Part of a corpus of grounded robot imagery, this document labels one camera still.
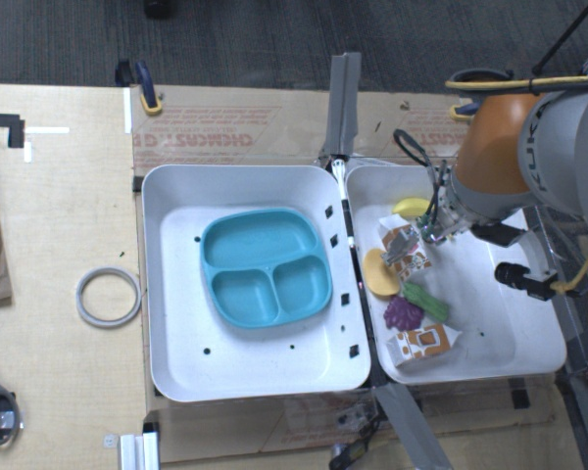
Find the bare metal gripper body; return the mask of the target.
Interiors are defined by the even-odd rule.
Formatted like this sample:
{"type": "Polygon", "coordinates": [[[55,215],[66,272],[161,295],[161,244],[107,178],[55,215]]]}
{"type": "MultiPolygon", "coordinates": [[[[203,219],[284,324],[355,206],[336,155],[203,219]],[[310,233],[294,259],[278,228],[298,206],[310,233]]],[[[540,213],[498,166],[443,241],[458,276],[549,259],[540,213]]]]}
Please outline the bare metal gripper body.
{"type": "Polygon", "coordinates": [[[418,218],[418,230],[423,242],[440,245],[450,237],[471,227],[471,222],[448,204],[439,203],[418,218]]]}

